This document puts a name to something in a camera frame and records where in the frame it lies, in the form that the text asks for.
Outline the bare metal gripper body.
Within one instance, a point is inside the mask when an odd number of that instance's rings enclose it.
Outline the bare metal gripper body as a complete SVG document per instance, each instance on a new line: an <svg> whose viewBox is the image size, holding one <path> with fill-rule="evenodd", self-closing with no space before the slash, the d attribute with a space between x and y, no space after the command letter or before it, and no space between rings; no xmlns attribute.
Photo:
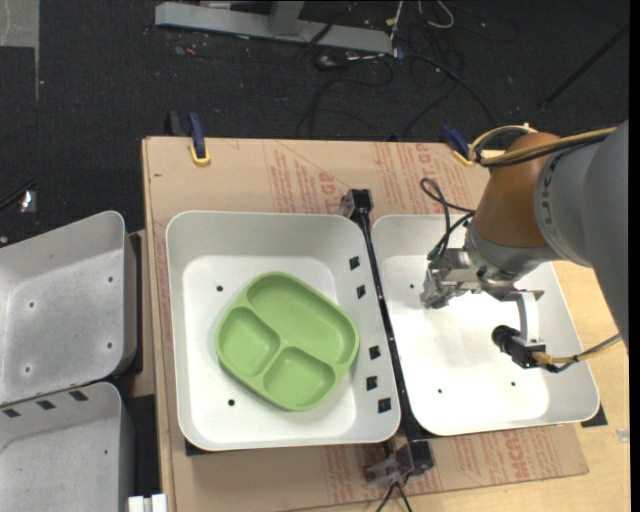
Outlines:
<svg viewBox="0 0 640 512"><path fill-rule="evenodd" d="M517 292L517 278L517 274L495 267L474 250L448 248L429 263L420 301L426 309L440 309L466 293L509 300Z"/></svg>

